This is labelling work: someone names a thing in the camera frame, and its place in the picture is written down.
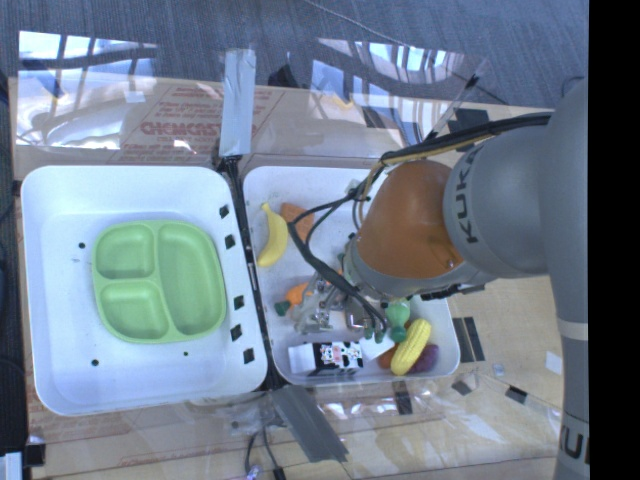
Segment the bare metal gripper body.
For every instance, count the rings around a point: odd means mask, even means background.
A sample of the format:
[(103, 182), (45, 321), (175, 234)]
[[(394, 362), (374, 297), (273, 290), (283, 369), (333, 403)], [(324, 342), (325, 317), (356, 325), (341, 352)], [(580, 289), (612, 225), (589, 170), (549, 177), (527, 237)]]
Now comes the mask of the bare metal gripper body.
[(317, 315), (329, 313), (334, 329), (365, 329), (371, 325), (370, 317), (358, 302), (319, 274), (312, 277), (309, 288), (308, 300), (317, 303)]

